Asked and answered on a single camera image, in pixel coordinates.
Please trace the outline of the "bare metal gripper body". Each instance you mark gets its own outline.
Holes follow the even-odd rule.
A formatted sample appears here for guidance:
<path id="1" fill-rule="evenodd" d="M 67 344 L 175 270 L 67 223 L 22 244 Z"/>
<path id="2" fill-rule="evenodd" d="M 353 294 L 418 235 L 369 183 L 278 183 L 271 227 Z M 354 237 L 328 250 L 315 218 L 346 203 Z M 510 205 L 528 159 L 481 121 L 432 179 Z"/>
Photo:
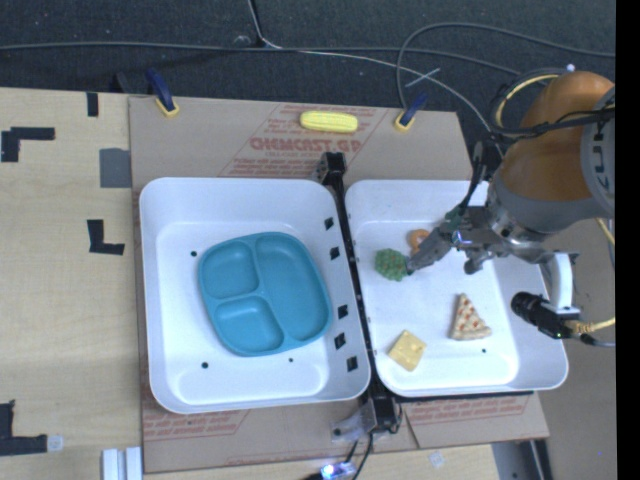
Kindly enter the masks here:
<path id="1" fill-rule="evenodd" d="M 439 229 L 448 233 L 452 247 L 465 255 L 468 250 L 487 250 L 493 253 L 492 259 L 514 256 L 530 264 L 546 263 L 555 255 L 543 245 L 545 234 L 521 226 L 501 208 L 456 207 L 446 214 Z"/>

